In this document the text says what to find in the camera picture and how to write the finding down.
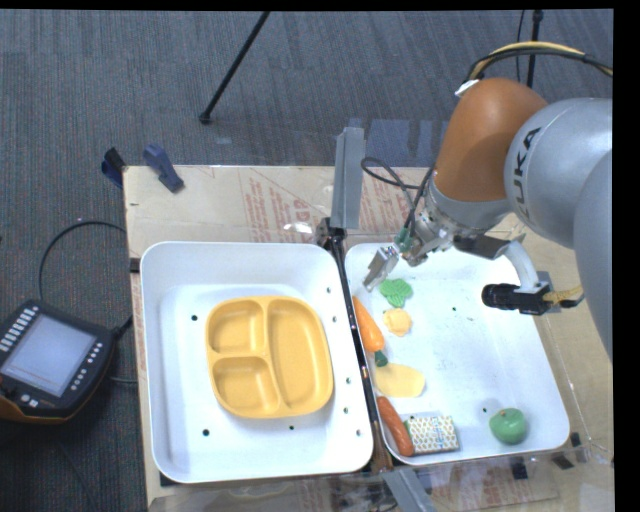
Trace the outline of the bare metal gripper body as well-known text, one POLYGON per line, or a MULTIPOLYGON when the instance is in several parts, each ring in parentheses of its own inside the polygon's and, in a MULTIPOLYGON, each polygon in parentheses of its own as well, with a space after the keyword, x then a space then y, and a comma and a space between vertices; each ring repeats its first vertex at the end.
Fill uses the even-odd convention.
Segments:
POLYGON ((463 226, 442 212, 409 214, 407 234, 401 236, 400 254, 411 267, 424 263, 432 252, 446 251, 463 226))

